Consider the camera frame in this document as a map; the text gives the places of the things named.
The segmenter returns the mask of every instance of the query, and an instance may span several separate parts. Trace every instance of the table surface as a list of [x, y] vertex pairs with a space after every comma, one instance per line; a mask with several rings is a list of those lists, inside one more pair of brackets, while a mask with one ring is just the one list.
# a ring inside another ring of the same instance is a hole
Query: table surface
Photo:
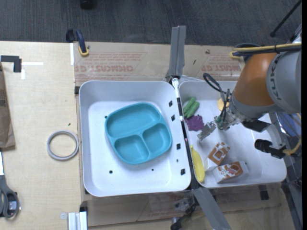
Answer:
[[[65, 230], [67, 220], [61, 216], [79, 212], [81, 204], [79, 156], [56, 161], [48, 155], [46, 142], [57, 130], [78, 134], [71, 45], [0, 41], [0, 55], [19, 56], [23, 63], [29, 63], [23, 65], [24, 80], [20, 73], [13, 72], [12, 63], [2, 63], [16, 140], [15, 146], [3, 150], [4, 172], [7, 184], [18, 193], [21, 211], [13, 220], [0, 218], [0, 229]], [[66, 136], [55, 138], [51, 145], [62, 156], [74, 150], [73, 141]], [[278, 204], [272, 207], [227, 212], [225, 217], [230, 226], [233, 229], [295, 229], [285, 195], [281, 190], [278, 192]], [[211, 229], [206, 217], [203, 222], [205, 229]], [[91, 229], [169, 230], [170, 225], [171, 220], [165, 219]]]

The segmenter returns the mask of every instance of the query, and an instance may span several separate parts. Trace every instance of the dark floor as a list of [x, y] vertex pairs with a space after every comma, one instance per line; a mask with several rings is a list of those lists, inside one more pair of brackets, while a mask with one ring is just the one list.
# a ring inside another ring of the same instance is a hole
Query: dark floor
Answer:
[[302, 22], [299, 0], [0, 0], [0, 40], [65, 42], [68, 29], [86, 41], [169, 44], [171, 27], [187, 26], [187, 45], [283, 44]]

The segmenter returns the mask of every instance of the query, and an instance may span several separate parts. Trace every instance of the blue divided plate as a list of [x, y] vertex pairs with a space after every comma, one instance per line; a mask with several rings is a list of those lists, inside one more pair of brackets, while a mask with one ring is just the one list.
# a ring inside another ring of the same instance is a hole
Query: blue divided plate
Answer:
[[105, 130], [114, 152], [128, 164], [152, 160], [172, 145], [165, 120], [150, 103], [132, 104], [112, 112], [106, 118]]

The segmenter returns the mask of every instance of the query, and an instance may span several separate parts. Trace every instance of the scissors handle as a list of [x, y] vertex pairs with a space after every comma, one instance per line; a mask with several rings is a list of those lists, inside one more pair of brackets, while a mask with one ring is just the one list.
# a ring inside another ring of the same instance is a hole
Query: scissors handle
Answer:
[[[3, 194], [3, 202], [0, 197], [0, 214], [4, 217], [11, 218], [19, 211], [19, 199], [17, 194], [12, 191], [6, 184], [4, 175], [0, 175], [0, 196]], [[10, 202], [16, 202], [16, 208], [10, 209]]]

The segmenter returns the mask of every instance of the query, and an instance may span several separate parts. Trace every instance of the gray ring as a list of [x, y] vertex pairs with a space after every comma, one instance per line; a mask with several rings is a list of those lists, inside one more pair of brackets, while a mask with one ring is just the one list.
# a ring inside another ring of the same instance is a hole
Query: gray ring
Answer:
[[[75, 151], [73, 151], [71, 155], [68, 155], [68, 156], [65, 156], [65, 157], [61, 157], [61, 156], [58, 156], [58, 155], [54, 154], [51, 151], [51, 149], [50, 149], [50, 142], [57, 135], [68, 135], [71, 138], [73, 138], [73, 140], [76, 143], [76, 148], [75, 148]], [[70, 132], [68, 130], [58, 130], [58, 131], [52, 133], [49, 136], [48, 140], [47, 140], [47, 152], [50, 155], [50, 157], [52, 157], [53, 159], [56, 159], [56, 160], [65, 161], [65, 160], [71, 159], [73, 156], [75, 156], [77, 154], [78, 149], [79, 149], [79, 146], [78, 146], [78, 138], [77, 138], [77, 136], [74, 133], [72, 133], [72, 132]]]

